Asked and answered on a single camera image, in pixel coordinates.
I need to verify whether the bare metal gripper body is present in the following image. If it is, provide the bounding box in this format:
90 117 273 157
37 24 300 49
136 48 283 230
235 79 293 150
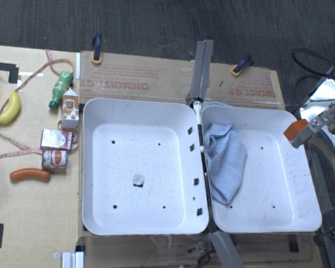
310 98 335 136

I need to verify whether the orange cube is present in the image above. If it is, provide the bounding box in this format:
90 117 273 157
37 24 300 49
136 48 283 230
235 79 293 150
282 118 310 143

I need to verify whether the white plastic tray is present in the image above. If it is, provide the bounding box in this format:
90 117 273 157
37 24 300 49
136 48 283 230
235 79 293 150
193 104 329 240
75 97 217 243

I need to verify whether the light blue towel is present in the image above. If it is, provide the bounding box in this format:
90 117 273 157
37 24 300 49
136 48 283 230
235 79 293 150
200 122 250 206

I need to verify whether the brown cardboard board red print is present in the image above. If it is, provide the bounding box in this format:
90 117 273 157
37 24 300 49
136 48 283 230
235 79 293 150
67 50 330 268

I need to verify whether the small white round cap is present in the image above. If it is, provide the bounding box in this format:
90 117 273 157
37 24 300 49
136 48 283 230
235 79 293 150
132 173 146 188

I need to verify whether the white and brown carton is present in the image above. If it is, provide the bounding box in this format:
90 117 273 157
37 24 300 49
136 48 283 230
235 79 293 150
60 87 82 130

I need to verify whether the green bottle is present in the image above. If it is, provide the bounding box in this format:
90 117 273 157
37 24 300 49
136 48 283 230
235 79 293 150
48 69 75 111

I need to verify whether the red and white box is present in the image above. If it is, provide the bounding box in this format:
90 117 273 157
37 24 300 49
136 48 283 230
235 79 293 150
40 128 73 153

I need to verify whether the orange and white can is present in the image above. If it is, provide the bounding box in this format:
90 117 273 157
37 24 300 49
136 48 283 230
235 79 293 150
41 149 68 172

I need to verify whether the brown sausage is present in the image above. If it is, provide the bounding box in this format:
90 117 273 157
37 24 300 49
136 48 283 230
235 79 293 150
9 166 51 185

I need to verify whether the pink measuring tape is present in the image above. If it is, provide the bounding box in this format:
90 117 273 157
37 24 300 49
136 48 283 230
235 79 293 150
0 46 85 167

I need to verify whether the yellow banana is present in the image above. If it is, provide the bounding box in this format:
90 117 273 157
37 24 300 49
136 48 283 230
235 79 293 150
0 89 23 127

